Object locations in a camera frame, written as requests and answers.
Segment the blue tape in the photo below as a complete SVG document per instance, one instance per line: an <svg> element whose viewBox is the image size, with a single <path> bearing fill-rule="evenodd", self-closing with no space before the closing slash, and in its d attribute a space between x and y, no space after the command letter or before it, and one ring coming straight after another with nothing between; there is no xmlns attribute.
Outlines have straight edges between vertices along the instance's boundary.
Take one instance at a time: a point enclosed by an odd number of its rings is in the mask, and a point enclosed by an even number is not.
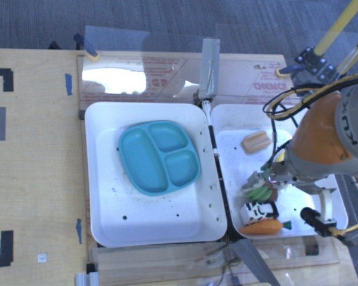
<svg viewBox="0 0 358 286"><path fill-rule="evenodd" d="M73 84L72 84L72 76L70 74L65 73L65 86L66 86L66 92L68 95L73 95L72 94L72 88L73 88Z"/></svg>
<svg viewBox="0 0 358 286"><path fill-rule="evenodd" d="M77 218L77 224L76 224L76 230L77 230L77 234L78 234L78 240L79 240L79 244L82 244L82 228L81 228L81 220L80 218Z"/></svg>

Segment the toy carrot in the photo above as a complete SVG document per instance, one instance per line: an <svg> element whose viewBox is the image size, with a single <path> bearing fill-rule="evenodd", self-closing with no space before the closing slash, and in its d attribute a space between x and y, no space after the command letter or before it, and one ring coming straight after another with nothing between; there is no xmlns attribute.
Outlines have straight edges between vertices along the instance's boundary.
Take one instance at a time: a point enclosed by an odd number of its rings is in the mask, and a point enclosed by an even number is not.
<svg viewBox="0 0 358 286"><path fill-rule="evenodd" d="M277 219L266 219L244 226L239 231L245 234L276 234L280 232L281 228L291 230L292 223L290 221L282 223Z"/></svg>

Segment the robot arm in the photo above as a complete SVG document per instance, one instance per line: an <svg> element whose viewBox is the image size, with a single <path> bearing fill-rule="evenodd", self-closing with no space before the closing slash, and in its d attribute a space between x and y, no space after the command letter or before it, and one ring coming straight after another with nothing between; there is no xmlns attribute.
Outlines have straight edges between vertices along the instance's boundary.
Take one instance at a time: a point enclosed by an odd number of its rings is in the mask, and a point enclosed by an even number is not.
<svg viewBox="0 0 358 286"><path fill-rule="evenodd" d="M358 85L311 106L269 178L297 186L331 174L358 178Z"/></svg>
<svg viewBox="0 0 358 286"><path fill-rule="evenodd" d="M284 184L293 184L308 194L319 194L322 214L305 208L301 217L321 236L331 236L330 230L336 223L331 219L330 191L319 188L315 182L337 174L358 178L358 74L331 85L330 91L328 85L317 89L314 94L319 96L311 105L308 99L315 99L314 95L301 101L299 107L309 109L292 139L280 147L284 150L283 156L275 157L274 153L261 168L262 172L254 172L245 185L269 182L281 188ZM267 103L263 110L272 119L288 118L289 111L284 110L287 116L282 117L274 112L276 106ZM301 109L293 107L290 111L295 114Z"/></svg>

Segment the gray carpet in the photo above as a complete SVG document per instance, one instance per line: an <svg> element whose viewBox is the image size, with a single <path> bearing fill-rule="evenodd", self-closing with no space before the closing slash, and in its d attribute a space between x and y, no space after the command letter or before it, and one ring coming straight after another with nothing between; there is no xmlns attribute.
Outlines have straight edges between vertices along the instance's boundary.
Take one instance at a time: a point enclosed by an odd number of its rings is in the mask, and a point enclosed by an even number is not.
<svg viewBox="0 0 358 286"><path fill-rule="evenodd" d="M283 54L292 64L304 48L321 40L350 1L0 0L0 48L47 49L56 41L63 49L75 49L73 35L84 35L85 26L98 26L169 33L182 39L214 37L221 40L221 52ZM116 45L136 49L132 34L127 37ZM357 42L358 13L327 50L326 59L339 64ZM356 72L358 62L349 74ZM358 213L356 192L348 194L348 207ZM358 237L350 251L358 273Z"/></svg>

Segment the yellow pole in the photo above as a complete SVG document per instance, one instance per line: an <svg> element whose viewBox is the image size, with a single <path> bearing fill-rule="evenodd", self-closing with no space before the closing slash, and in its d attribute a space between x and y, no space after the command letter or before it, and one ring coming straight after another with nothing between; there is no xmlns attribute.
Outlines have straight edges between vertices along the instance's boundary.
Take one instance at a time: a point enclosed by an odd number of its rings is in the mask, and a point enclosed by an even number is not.
<svg viewBox="0 0 358 286"><path fill-rule="evenodd" d="M325 36L321 39L318 45L314 48L314 53L322 56L323 53L329 48L332 42L337 38L339 33L345 28L349 21L358 12L358 0L351 0L342 14L338 17L331 28L326 32Z"/></svg>
<svg viewBox="0 0 358 286"><path fill-rule="evenodd" d="M337 73L345 74L358 61L358 46L337 66Z"/></svg>

